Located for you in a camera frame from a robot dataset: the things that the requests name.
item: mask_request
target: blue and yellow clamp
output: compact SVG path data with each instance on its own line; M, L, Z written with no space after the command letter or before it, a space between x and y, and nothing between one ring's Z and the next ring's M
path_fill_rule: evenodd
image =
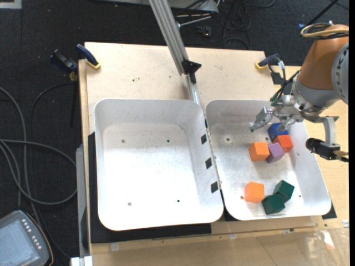
M279 54L278 54L278 53L275 53L275 54L273 54L273 55L270 55L270 56L266 57L264 60L255 63L256 69L261 70L261 69L266 68L268 61L269 61L270 59L275 58L275 57L280 58Z
M78 44L75 47L76 51L87 60L87 64L94 68L99 69L101 64L95 59L92 53ZM78 80L78 63L71 58L66 58L59 49L56 49L50 56L51 64L59 71L64 71L69 74L71 81Z

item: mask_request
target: red-orange cube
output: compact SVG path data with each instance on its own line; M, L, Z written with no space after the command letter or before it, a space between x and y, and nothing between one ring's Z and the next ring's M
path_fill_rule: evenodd
M289 135L278 135L272 143L280 143L285 153L288 153L293 148L293 143Z
M254 142L249 146L252 161L264 161L270 155L267 142Z
M253 203L261 202L265 197L264 189L264 184L250 181L244 188L244 200Z

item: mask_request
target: green block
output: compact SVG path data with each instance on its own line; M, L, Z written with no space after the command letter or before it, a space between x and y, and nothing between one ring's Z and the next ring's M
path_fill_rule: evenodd
M276 214L285 209L285 204L280 194L269 195L261 203L267 215Z
M280 194L284 203L291 199L295 187L288 182L281 180L273 191L273 194Z

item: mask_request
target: white plastic tray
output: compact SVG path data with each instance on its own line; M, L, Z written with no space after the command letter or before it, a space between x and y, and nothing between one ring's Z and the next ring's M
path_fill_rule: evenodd
M269 105L262 100L214 100L206 107L226 209L239 220L326 214L331 200L315 155L306 149L308 134L303 122L288 127L294 147L283 158L274 163L251 161L249 146L256 141L270 144L271 140L268 125L251 133L249 122ZM280 180L295 187L280 213L267 216L261 203L244 200L244 187L249 181L263 183L267 196Z
M222 216L201 107L191 100L104 99L94 120L104 226L122 231Z

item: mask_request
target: purple cube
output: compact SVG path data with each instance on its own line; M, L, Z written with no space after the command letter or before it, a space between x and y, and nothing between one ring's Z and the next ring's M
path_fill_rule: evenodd
M270 151L269 157L266 158L268 163L276 162L285 155L285 152L279 142L268 145L268 149Z

